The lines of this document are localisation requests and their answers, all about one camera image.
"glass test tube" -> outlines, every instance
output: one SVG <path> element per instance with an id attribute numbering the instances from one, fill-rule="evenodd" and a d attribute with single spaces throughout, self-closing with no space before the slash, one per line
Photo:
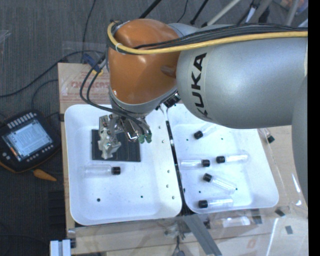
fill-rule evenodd
<path id="1" fill-rule="evenodd" d="M 218 129 L 218 126 L 216 124 L 209 122 L 209 123 L 206 123 L 205 125 L 203 125 L 200 128 L 200 130 L 198 130 L 197 132 L 195 132 L 193 134 L 193 136 L 194 136 L 194 138 L 199 140 L 203 136 L 214 133 L 217 129 Z"/>
<path id="2" fill-rule="evenodd" d="M 208 208 L 208 209 L 226 209 L 231 208 L 234 205 L 234 200 L 231 196 L 219 196 L 208 198 L 207 200 L 200 200 L 198 202 L 199 208 Z"/>
<path id="3" fill-rule="evenodd" d="M 181 159 L 180 167 L 182 169 L 195 169 L 201 167 L 209 167 L 210 160 L 208 159 Z"/>
<path id="4" fill-rule="evenodd" d="M 229 195 L 233 194 L 237 189 L 237 185 L 233 182 L 215 175 L 212 176 L 209 173 L 205 173 L 202 179 L 205 182 L 213 183 L 215 186 L 225 190 Z"/>
<path id="5" fill-rule="evenodd" d="M 218 164 L 230 163 L 230 162 L 246 162 L 249 156 L 247 154 L 230 154 L 230 155 L 219 155 L 216 157 Z"/>
<path id="6" fill-rule="evenodd" d="M 108 164 L 86 165 L 84 167 L 84 175 L 86 177 L 119 175 L 120 173 L 120 167 L 111 167 L 111 165 Z"/>

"wooden table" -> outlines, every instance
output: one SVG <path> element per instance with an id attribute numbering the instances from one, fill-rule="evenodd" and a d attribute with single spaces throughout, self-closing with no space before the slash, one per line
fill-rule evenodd
<path id="1" fill-rule="evenodd" d="M 84 104 L 79 97 L 80 85 L 90 67 L 85 64 L 59 63 L 58 79 L 60 93 L 60 113 L 74 104 Z M 109 74 L 104 70 L 95 81 L 91 99 L 98 104 L 109 104 Z M 297 192 L 294 181 L 298 181 L 291 140 L 291 126 L 272 127 L 269 129 L 275 141 L 271 144 L 262 138 L 274 179 L 279 189 L 279 206 L 282 217 L 275 214 L 275 209 L 267 209 L 263 224 L 221 227 L 218 215 L 209 215 L 210 234 L 223 255 L 256 255 L 257 252 L 274 252 L 271 255 L 309 255 L 308 247 L 308 207 Z M 61 122 L 61 140 L 63 156 L 64 193 L 66 209 L 66 235 L 75 238 L 76 246 L 71 249 L 73 255 L 103 252 L 108 256 L 117 255 L 171 255 L 176 247 L 174 235 L 164 235 L 168 231 L 166 221 L 135 221 L 107 225 L 76 227 L 70 213 L 68 157 L 65 124 Z M 205 255 L 192 233 L 181 241 L 180 249 L 185 255 Z"/>

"cable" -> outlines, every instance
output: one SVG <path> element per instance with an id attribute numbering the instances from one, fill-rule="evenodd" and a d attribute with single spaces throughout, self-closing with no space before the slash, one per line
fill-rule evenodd
<path id="1" fill-rule="evenodd" d="M 9 228 L 8 228 L 5 224 L 3 224 L 2 222 L 0 222 L 0 226 L 4 227 L 5 232 L 10 233 Z M 10 250 L 10 247 L 11 247 L 11 244 L 8 242 L 8 246 L 7 246 L 5 252 L 4 252 L 4 254 L 3 254 L 2 256 L 5 256 L 5 255 L 8 253 L 8 251 Z"/>
<path id="2" fill-rule="evenodd" d="M 88 14 L 88 17 L 87 17 L 87 19 L 86 19 L 86 23 L 85 23 L 85 27 L 84 27 L 84 32 L 83 32 L 83 37 L 82 37 L 82 54 L 83 54 L 84 51 L 85 51 L 85 41 L 86 41 L 87 27 L 88 27 L 88 23 L 89 23 L 89 19 L 90 19 L 92 10 L 93 10 L 94 7 L 95 7 L 95 4 L 96 4 L 96 0 L 93 0 L 91 9 L 90 9 L 89 14 Z"/>
<path id="3" fill-rule="evenodd" d="M 203 48 L 208 46 L 215 46 L 221 44 L 228 44 L 234 42 L 261 40 L 261 39 L 272 39 L 272 38 L 292 38 L 292 37 L 307 37 L 308 31 L 283 31 L 283 32 L 269 32 L 269 33 L 258 33 L 258 34 L 246 34 L 240 36 L 230 36 L 225 38 L 219 38 L 214 40 L 208 40 L 198 43 L 191 43 L 182 46 L 173 46 L 159 49 L 134 49 L 122 44 L 119 44 L 112 35 L 112 27 L 115 22 L 112 22 L 107 28 L 107 38 L 108 43 L 113 45 L 113 48 L 117 46 L 118 50 L 123 53 L 136 54 L 136 55 L 149 55 L 149 54 L 163 54 L 163 53 L 173 53 L 186 50 L 192 50 L 197 48 Z"/>
<path id="4" fill-rule="evenodd" d="M 249 34 L 261 34 L 261 33 L 271 33 L 271 32 L 284 32 L 284 31 L 305 31 L 306 29 L 300 28 L 292 28 L 286 27 L 281 25 L 262 25 L 262 24 L 239 24 L 239 25 L 231 25 L 231 26 L 224 26 L 220 28 L 202 30 L 195 33 L 191 33 L 176 39 L 163 41 L 163 42 L 156 42 L 156 43 L 149 43 L 138 45 L 134 47 L 134 49 L 140 48 L 150 48 L 153 49 L 160 49 L 164 47 L 172 47 L 172 46 L 184 46 L 191 43 L 199 43 L 208 40 L 214 39 L 221 39 L 227 38 L 232 36 L 242 36 L 242 35 L 249 35 Z"/>
<path id="5" fill-rule="evenodd" d="M 60 114 L 60 112 L 57 111 L 57 112 L 54 112 L 54 113 L 47 115 L 45 118 L 48 119 L 49 117 L 52 117 L 53 115 L 59 115 L 59 114 Z"/>
<path id="6" fill-rule="evenodd" d="M 85 86 L 85 84 L 86 84 L 86 81 L 88 80 L 88 77 L 90 76 L 90 74 L 92 73 L 92 71 L 94 70 L 94 68 L 98 65 L 98 63 L 99 63 L 100 61 L 102 61 L 104 58 L 105 58 L 105 55 L 103 55 L 103 56 L 96 62 L 96 64 L 93 65 L 93 67 L 89 70 L 89 72 L 88 72 L 87 75 L 85 76 L 85 78 L 84 78 L 84 80 L 83 80 L 83 82 L 82 82 L 82 84 L 81 84 L 80 90 L 79 90 L 80 98 L 81 98 L 85 103 L 87 103 L 87 104 L 89 104 L 89 105 L 92 105 L 92 106 L 94 106 L 94 107 L 96 107 L 96 108 L 98 108 L 98 109 L 105 110 L 105 111 L 108 111 L 108 112 L 111 112 L 111 113 L 114 113 L 114 114 L 116 114 L 116 115 L 119 115 L 119 116 L 122 116 L 122 117 L 124 117 L 124 118 L 127 118 L 127 119 L 132 120 L 133 122 L 135 122 L 135 123 L 140 127 L 141 132 L 144 134 L 144 130 L 143 130 L 142 127 L 140 126 L 140 125 L 143 125 L 143 122 L 142 122 L 142 121 L 136 119 L 135 117 L 132 117 L 132 116 L 126 114 L 126 113 L 123 112 L 123 111 L 120 111 L 120 110 L 117 110 L 117 109 L 113 109 L 113 108 L 110 108 L 110 107 L 105 107 L 105 106 L 98 105 L 98 104 L 92 102 L 92 101 L 90 100 L 90 98 L 85 98 L 85 97 L 83 96 L 83 89 L 84 89 L 84 86 Z M 88 91 L 87 91 L 87 97 L 89 96 L 90 89 L 91 89 L 94 81 L 96 80 L 98 74 L 101 72 L 101 70 L 102 70 L 102 68 L 99 69 L 99 71 L 95 74 L 95 76 L 94 76 L 93 79 L 91 80 L 90 85 L 89 85 L 89 87 L 88 87 Z"/>
<path id="7" fill-rule="evenodd" d="M 176 21 L 176 23 L 178 23 L 178 22 L 183 18 L 183 16 L 185 16 L 186 10 L 187 10 L 188 1 L 189 1 L 189 0 L 186 0 L 186 1 L 185 1 L 185 6 L 184 6 L 183 14 L 182 14 L 181 17 Z"/>
<path id="8" fill-rule="evenodd" d="M 185 253 L 182 250 L 180 250 L 179 245 L 180 245 L 180 237 L 179 237 L 179 235 L 177 235 L 176 236 L 176 246 L 174 248 L 172 256 L 177 256 L 177 255 L 184 256 L 185 255 Z"/>
<path id="9" fill-rule="evenodd" d="M 102 53 L 100 51 L 96 51 L 96 50 L 86 50 L 85 52 L 96 52 L 96 53 Z M 70 53 L 70 54 L 67 54 L 65 55 L 64 57 L 62 57 L 61 59 L 59 59 L 58 61 L 56 61 L 53 65 L 51 65 L 45 72 L 43 72 L 42 74 L 40 74 L 38 77 L 36 77 L 35 79 L 33 79 L 29 84 L 27 84 L 26 86 L 22 87 L 21 89 L 19 90 L 16 90 L 14 92 L 11 92 L 11 93 L 8 93 L 8 94 L 3 94 L 3 95 L 0 95 L 0 98 L 3 98 L 3 97 L 9 97 L 9 96 L 13 96 L 13 95 L 16 95 L 18 93 L 20 93 L 21 91 L 27 89 L 28 87 L 30 87 L 33 83 L 35 83 L 37 80 L 39 80 L 41 77 L 43 77 L 47 72 L 49 72 L 50 70 L 52 70 L 59 62 L 63 61 L 65 58 L 67 57 L 70 57 L 72 55 L 75 55 L 75 54 L 79 54 L 79 53 L 82 53 L 82 51 L 75 51 L 73 53 Z"/>
<path id="10" fill-rule="evenodd" d="M 39 238 L 34 237 L 34 236 L 30 236 L 30 235 L 25 235 L 25 234 L 13 234 L 13 233 L 3 234 L 3 233 L 0 233 L 0 237 L 27 238 L 27 239 L 31 239 L 31 240 L 34 240 L 34 241 L 38 241 L 38 242 L 42 243 L 45 246 L 49 246 L 49 244 L 47 242 L 43 241 L 42 239 L 39 239 Z"/>
<path id="11" fill-rule="evenodd" d="M 7 115 L 0 112 L 0 116 L 4 117 L 4 119 L 7 119 Z"/>
<path id="12" fill-rule="evenodd" d="M 161 0 L 155 0 L 155 1 L 139 16 L 139 19 L 144 19 L 160 2 L 161 2 Z"/>
<path id="13" fill-rule="evenodd" d="M 49 83 L 52 83 L 52 82 L 58 82 L 58 79 L 52 79 L 52 80 L 49 80 L 49 81 L 46 81 L 45 83 L 41 84 L 37 89 L 36 91 L 34 92 L 32 98 L 31 98 L 31 108 L 34 109 L 35 108 L 35 104 L 34 104 L 34 99 L 35 99 L 35 96 L 37 94 L 37 92 L 45 85 L 49 84 Z"/>

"plastic tray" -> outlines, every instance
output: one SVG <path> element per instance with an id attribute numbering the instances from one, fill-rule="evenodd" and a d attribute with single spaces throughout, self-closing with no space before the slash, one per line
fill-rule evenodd
<path id="1" fill-rule="evenodd" d="M 230 129 L 217 125 L 206 137 L 194 138 L 206 122 L 191 114 L 183 104 L 168 109 L 178 162 L 181 159 L 208 159 L 209 167 L 184 169 L 179 166 L 187 206 L 195 213 L 273 207 L 279 200 L 268 160 L 256 129 Z M 247 153 L 246 162 L 217 163 L 216 157 Z M 224 197 L 225 190 L 203 181 L 208 173 L 236 184 L 232 207 L 199 208 L 200 200 Z"/>
<path id="2" fill-rule="evenodd" d="M 141 162 L 92 160 L 91 131 L 106 114 L 77 104 L 64 115 L 73 219 L 87 226 L 176 216 L 182 200 L 163 113 L 153 111 L 146 117 L 152 142 L 140 145 Z M 120 167 L 121 174 L 103 174 L 103 165 L 106 170 Z"/>

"black cap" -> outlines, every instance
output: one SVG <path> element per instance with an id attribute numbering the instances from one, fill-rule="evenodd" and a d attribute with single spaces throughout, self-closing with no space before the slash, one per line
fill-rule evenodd
<path id="1" fill-rule="evenodd" d="M 205 182 L 210 182 L 211 179 L 212 179 L 212 175 L 210 175 L 209 173 L 205 173 L 203 175 L 203 178 L 202 178 Z"/>
<path id="2" fill-rule="evenodd" d="M 208 207 L 208 201 L 207 200 L 200 200 L 198 202 L 199 208 L 207 208 Z"/>
<path id="3" fill-rule="evenodd" d="M 215 160 L 218 164 L 222 164 L 226 161 L 226 158 L 223 155 L 220 155 L 220 156 L 217 156 Z"/>
<path id="4" fill-rule="evenodd" d="M 208 159 L 201 160 L 201 165 L 202 165 L 202 167 L 209 167 L 210 166 L 210 160 L 208 160 Z"/>
<path id="5" fill-rule="evenodd" d="M 112 175 L 119 175 L 121 173 L 120 167 L 112 167 L 111 173 L 112 173 Z"/>
<path id="6" fill-rule="evenodd" d="M 204 134 L 202 133 L 202 131 L 198 130 L 194 135 L 193 135 L 197 140 L 199 140 L 200 138 L 202 138 L 204 136 Z"/>
<path id="7" fill-rule="evenodd" d="M 273 142 L 273 141 L 275 140 L 275 138 L 274 138 L 272 135 L 270 135 L 270 136 L 267 138 L 267 140 L 268 140 L 269 143 L 271 143 L 271 142 Z"/>

